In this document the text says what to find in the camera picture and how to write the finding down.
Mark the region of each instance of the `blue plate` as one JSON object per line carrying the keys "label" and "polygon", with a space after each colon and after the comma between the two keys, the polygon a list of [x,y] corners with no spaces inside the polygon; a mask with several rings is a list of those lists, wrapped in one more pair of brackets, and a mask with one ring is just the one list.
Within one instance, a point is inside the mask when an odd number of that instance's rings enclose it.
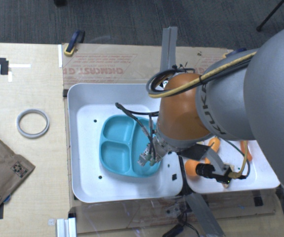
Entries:
{"label": "blue plate", "polygon": [[[149,120],[138,119],[149,127]],[[141,126],[126,115],[114,115],[103,124],[99,157],[102,165],[109,171],[134,177],[147,177],[153,175],[159,168],[160,162],[145,166],[138,164],[141,153],[147,148],[148,138],[143,133]]]}

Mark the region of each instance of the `chair leg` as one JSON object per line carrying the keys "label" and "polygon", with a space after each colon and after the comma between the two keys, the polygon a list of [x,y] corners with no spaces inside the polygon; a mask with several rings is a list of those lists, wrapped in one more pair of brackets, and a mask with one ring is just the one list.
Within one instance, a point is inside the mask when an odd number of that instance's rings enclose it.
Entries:
{"label": "chair leg", "polygon": [[258,32],[261,31],[261,28],[266,24],[266,22],[271,18],[272,15],[279,9],[279,7],[284,3],[284,0],[281,0],[280,3],[277,4],[277,6],[272,10],[272,12],[269,13],[269,15],[265,18],[263,22],[259,26],[257,26],[256,30]]}

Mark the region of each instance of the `gray carpet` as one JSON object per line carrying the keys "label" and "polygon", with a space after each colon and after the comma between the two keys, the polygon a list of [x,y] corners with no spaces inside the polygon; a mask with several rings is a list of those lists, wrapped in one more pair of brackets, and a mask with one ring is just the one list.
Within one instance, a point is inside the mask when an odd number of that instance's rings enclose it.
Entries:
{"label": "gray carpet", "polygon": [[85,43],[161,45],[162,29],[178,27],[178,46],[258,48],[284,29],[281,0],[0,0],[0,42],[58,44],[76,29]]}

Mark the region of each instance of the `wooden table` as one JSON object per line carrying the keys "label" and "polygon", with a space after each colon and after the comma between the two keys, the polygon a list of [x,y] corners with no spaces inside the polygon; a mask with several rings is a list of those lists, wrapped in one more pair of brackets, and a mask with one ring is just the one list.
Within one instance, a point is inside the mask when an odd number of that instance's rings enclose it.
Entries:
{"label": "wooden table", "polygon": [[[0,139],[36,166],[5,204],[0,237],[54,237],[53,222],[67,218],[71,207],[63,73],[58,50],[58,45],[0,43],[0,58],[6,58],[10,64],[31,65],[30,68],[12,68],[12,82],[8,81],[8,76],[0,75]],[[50,119],[48,132],[37,139],[23,137],[16,127],[17,116],[30,108],[42,109]],[[27,132],[39,132],[44,126],[45,121],[38,115],[22,119],[22,128]],[[284,236],[284,215],[278,198],[275,205],[275,214],[221,219],[219,224],[228,237]],[[194,226],[200,231],[197,223]],[[140,233],[161,236],[171,228],[170,225],[144,228]],[[135,231],[109,231],[99,236],[136,236]],[[187,233],[193,234],[187,229],[181,236]]]}

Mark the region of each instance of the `tape roll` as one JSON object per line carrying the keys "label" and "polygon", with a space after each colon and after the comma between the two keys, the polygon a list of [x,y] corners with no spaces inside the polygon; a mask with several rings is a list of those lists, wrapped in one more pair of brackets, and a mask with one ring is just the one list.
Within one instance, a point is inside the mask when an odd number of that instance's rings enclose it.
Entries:
{"label": "tape roll", "polygon": [[[31,134],[31,133],[27,133],[27,132],[22,130],[22,128],[20,126],[20,121],[26,114],[29,114],[29,113],[40,114],[41,116],[44,117],[44,119],[46,121],[46,126],[45,126],[45,128],[41,132],[35,133],[35,134]],[[47,130],[49,128],[49,118],[48,118],[47,114],[44,111],[42,111],[42,110],[39,110],[39,109],[27,109],[27,110],[23,111],[22,113],[20,113],[19,116],[17,117],[17,128],[18,128],[18,131],[24,137],[29,138],[29,139],[36,139],[36,138],[41,137],[42,135],[44,135],[47,132]]]}

